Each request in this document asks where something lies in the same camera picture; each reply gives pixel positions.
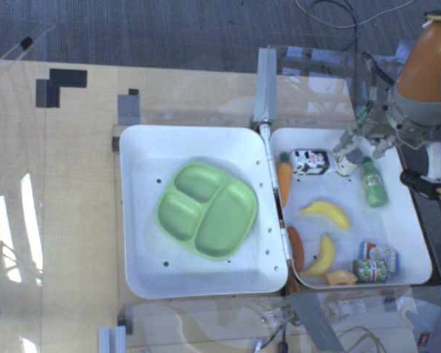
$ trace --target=orange food item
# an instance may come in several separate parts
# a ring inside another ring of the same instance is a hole
[[[291,179],[293,178],[293,167],[288,163],[289,156],[286,152],[281,153],[281,163],[276,168],[276,176],[278,177],[279,195],[281,196],[281,205],[284,208],[289,195]]]
[[[291,243],[294,269],[296,273],[299,273],[304,269],[304,246],[302,245],[302,239],[295,227],[288,227],[287,235]]]

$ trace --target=plastic bottle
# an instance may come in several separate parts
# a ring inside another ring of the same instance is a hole
[[[366,157],[362,161],[365,175],[362,183],[366,190],[367,202],[371,207],[380,207],[387,203],[387,195],[384,192],[381,174],[373,167],[373,161]]]

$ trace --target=banana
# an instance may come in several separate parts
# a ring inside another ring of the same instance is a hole
[[[304,213],[317,213],[319,215],[324,215],[331,220],[333,220],[339,227],[344,230],[349,230],[350,220],[343,210],[337,205],[331,202],[325,202],[324,200],[316,200],[311,203],[308,207],[299,210],[301,214]]]
[[[299,276],[322,276],[328,271],[334,259],[335,245],[328,235],[322,235],[318,259],[308,269],[302,271]]]

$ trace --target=green plate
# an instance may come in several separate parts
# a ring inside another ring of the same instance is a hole
[[[160,196],[157,225],[192,252],[222,260],[239,249],[257,210],[257,197],[245,183],[206,163],[189,163]]]

